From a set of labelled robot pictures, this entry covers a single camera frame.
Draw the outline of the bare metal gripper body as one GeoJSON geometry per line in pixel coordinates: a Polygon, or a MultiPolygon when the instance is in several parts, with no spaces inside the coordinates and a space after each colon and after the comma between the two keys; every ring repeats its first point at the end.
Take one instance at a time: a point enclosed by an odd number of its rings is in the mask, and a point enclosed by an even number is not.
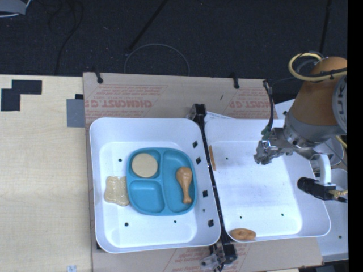
{"type": "Polygon", "coordinates": [[[293,153],[312,157],[315,154],[314,145],[294,130],[274,127],[265,143],[265,154],[268,157],[279,157],[293,153]]]}

